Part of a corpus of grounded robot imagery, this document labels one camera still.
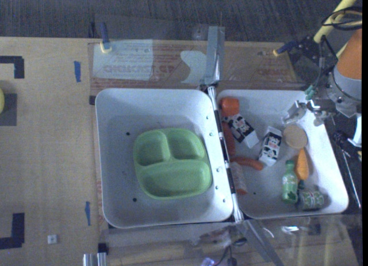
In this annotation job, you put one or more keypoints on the green divided plate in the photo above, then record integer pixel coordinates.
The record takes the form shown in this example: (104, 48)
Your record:
(172, 170)

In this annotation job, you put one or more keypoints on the round beige biscuit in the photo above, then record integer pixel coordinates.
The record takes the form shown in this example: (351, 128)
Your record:
(295, 136)

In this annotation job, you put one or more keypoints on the cow print milk carton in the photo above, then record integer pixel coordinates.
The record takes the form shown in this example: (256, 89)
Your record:
(270, 146)
(241, 129)

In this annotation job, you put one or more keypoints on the orange carrot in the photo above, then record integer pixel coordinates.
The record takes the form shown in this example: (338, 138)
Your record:
(302, 165)

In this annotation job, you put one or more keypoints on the orange box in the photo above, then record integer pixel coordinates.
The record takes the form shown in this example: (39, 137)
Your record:
(230, 107)

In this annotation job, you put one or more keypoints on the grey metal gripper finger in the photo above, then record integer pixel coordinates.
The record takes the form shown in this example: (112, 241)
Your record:
(296, 110)
(319, 118)

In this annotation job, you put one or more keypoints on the thin black and white rod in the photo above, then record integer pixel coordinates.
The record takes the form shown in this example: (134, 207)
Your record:
(220, 135)

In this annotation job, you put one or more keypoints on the white plastic tray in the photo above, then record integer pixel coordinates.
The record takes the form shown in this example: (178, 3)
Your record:
(120, 158)
(267, 198)

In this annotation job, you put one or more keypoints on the brown cardboard board red print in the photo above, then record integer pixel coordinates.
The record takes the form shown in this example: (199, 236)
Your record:
(172, 63)

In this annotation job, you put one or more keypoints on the small white square block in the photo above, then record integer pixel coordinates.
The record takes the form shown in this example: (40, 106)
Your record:
(52, 239)

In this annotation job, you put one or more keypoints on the yellow round object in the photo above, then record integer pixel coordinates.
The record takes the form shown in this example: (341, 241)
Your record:
(1, 100)

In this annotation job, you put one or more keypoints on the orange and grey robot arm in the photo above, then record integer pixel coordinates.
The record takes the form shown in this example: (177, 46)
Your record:
(350, 57)

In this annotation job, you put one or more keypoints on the orange red sausage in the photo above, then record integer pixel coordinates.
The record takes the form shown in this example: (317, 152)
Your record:
(248, 162)
(230, 141)

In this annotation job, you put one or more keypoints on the green can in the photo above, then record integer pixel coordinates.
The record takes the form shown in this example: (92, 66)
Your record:
(312, 200)

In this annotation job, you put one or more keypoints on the pink and orange packet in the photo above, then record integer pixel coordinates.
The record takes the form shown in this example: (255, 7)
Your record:
(239, 178)

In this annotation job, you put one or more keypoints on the green plastic bottle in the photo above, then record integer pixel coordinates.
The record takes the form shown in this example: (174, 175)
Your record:
(289, 184)

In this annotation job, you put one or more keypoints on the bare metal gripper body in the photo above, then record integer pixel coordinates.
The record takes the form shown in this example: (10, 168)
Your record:
(333, 106)

